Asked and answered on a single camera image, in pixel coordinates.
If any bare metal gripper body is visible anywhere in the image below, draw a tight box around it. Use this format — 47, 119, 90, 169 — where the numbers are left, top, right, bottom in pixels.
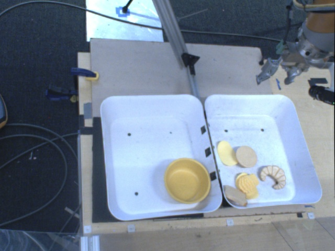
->
281, 39, 335, 73

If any black cylinder on white bracket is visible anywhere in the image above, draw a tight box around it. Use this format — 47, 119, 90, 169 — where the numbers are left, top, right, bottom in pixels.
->
308, 61, 335, 106

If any white plastic tray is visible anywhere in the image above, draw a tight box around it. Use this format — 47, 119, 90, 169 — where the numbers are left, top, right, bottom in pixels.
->
204, 94, 323, 210
99, 94, 224, 222

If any thin black and white rod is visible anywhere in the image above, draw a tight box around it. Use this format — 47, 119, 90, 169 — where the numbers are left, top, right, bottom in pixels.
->
204, 108, 225, 207

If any yellow bowl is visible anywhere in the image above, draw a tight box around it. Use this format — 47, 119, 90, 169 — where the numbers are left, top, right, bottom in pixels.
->
163, 157, 211, 204

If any beige croissant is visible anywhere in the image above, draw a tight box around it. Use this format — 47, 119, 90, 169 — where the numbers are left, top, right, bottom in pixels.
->
259, 165, 287, 190

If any pale wood board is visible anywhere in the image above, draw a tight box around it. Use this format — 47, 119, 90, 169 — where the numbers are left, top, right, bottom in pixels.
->
77, 51, 335, 235

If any tan round biscuit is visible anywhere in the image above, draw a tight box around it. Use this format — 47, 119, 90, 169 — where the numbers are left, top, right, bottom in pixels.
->
235, 145, 258, 168

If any brown bread slice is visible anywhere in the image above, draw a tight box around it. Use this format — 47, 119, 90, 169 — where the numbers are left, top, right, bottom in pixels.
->
223, 185, 249, 208

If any yellow ridged chip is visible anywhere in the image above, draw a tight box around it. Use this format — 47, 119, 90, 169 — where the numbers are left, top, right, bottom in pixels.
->
234, 172, 260, 200

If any pale yellow oval chip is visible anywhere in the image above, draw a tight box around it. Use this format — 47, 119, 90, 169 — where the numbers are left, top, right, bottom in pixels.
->
216, 140, 239, 167

